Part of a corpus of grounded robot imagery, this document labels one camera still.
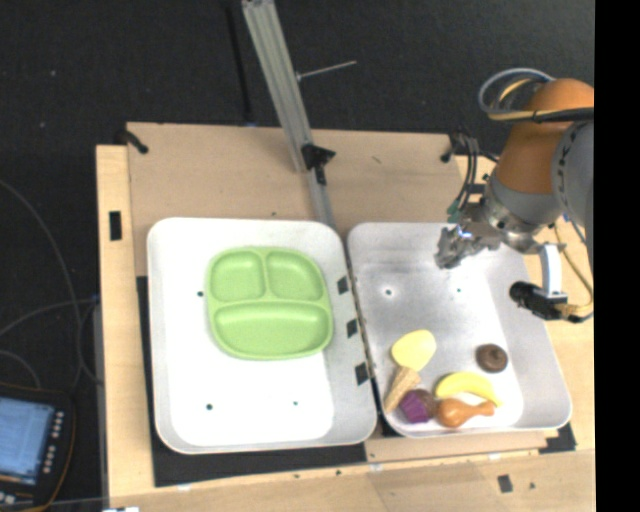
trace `device with screen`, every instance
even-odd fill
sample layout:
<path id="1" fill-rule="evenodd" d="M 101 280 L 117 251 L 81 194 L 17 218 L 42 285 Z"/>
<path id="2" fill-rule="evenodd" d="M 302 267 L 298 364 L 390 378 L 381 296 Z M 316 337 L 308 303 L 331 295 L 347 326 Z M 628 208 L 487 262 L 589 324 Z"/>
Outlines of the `device with screen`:
<path id="1" fill-rule="evenodd" d="M 67 395 L 0 383 L 0 510 L 40 510 L 53 501 L 74 431 Z"/>

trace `banana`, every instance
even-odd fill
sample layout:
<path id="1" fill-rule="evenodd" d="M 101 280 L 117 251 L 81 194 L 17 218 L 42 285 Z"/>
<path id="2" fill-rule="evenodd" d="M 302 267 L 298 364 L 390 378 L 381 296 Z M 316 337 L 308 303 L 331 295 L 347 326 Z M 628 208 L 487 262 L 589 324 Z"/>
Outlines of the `banana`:
<path id="1" fill-rule="evenodd" d="M 473 372 L 455 372 L 445 376 L 438 384 L 434 394 L 437 398 L 446 398 L 457 393 L 472 393 L 490 400 L 496 407 L 502 401 L 496 396 L 491 381 L 483 375 Z"/>

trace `cone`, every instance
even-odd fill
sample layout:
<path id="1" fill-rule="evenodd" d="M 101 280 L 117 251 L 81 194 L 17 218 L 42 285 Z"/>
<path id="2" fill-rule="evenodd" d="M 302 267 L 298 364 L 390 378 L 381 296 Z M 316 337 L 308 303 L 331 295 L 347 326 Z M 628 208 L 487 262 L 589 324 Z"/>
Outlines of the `cone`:
<path id="1" fill-rule="evenodd" d="M 411 368 L 401 366 L 396 372 L 393 384 L 384 400 L 384 410 L 386 412 L 393 411 L 398 407 L 404 395 L 418 384 L 420 384 L 420 374 Z"/>

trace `tray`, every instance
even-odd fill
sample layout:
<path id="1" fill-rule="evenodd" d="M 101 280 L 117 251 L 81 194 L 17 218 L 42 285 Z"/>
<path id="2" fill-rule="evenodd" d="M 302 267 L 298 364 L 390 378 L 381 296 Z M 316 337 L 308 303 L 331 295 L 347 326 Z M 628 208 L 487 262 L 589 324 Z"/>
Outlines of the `tray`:
<path id="1" fill-rule="evenodd" d="M 209 265 L 205 290 L 213 336 L 236 357 L 305 357 L 324 349 L 333 336 L 322 272 L 300 251 L 224 251 Z"/>
<path id="2" fill-rule="evenodd" d="M 334 326 L 323 350 L 248 360 L 221 348 L 209 325 L 207 271 L 217 255 L 256 247 L 265 257 L 295 251 L 317 265 Z M 156 430 L 169 448 L 268 451 L 369 437 L 377 411 L 370 382 L 362 378 L 365 348 L 353 328 L 355 301 L 333 230 L 306 221 L 168 218 L 151 228 L 147 256 L 153 407 Z M 234 298 L 232 288 L 221 294 Z"/>
<path id="3" fill-rule="evenodd" d="M 443 227 L 438 223 L 367 223 L 348 237 L 354 286 L 375 383 L 381 397 L 397 365 L 393 343 L 402 335 L 430 330 L 437 343 L 420 371 L 421 384 L 433 392 L 443 376 L 457 371 L 481 373 L 504 403 L 490 417 L 477 416 L 450 429 L 436 421 L 409 423 L 396 409 L 385 413 L 389 425 L 407 437 L 505 430 L 559 428 L 571 415 L 571 401 L 545 324 L 509 298 L 509 288 L 528 275 L 520 254 L 508 247 L 465 259 L 451 270 L 437 267 L 434 254 Z M 500 373 L 483 373 L 475 349 L 495 343 L 507 351 Z"/>

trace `wooden table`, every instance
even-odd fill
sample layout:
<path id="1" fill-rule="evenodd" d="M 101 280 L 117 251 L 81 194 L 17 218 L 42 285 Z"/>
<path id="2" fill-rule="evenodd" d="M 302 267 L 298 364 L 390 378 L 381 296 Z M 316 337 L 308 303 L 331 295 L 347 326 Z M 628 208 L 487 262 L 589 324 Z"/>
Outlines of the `wooden table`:
<path id="1" fill-rule="evenodd" d="M 276 128 L 130 123 L 150 148 L 99 146 L 97 194 L 103 308 L 108 495 L 142 510 L 587 510 L 595 507 L 593 320 L 548 323 L 573 401 L 575 451 L 540 454 L 551 432 L 451 440 L 366 441 L 367 461 L 347 467 L 250 475 L 155 487 L 136 293 L 149 227 L 172 215 L 311 219 L 306 180 L 294 173 Z M 442 222 L 461 183 L 448 138 L 432 134 L 314 131 L 337 156 L 327 166 L 337 229 L 366 221 Z M 483 162 L 490 171 L 490 163 Z M 121 232 L 113 231 L 119 220 Z M 588 273 L 586 251 L 561 233 Z M 541 237 L 551 238 L 551 232 Z M 533 282 L 537 258 L 527 258 Z M 566 267 L 565 290 L 585 299 Z"/>

